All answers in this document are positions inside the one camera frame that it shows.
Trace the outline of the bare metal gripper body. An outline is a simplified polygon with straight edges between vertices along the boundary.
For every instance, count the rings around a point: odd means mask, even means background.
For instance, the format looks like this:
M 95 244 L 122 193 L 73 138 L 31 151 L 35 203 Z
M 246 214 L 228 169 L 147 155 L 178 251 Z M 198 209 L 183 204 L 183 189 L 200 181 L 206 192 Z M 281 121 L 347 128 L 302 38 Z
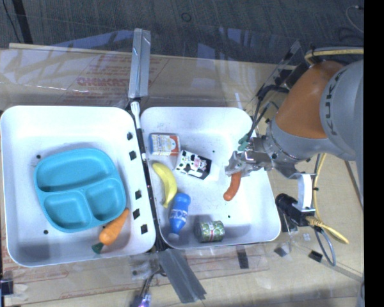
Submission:
M 262 138 L 251 138 L 243 152 L 243 163 L 254 164 L 255 168 L 253 171 L 258 171 L 262 168 L 266 171 L 273 169 L 271 157 L 266 152 L 263 143 Z

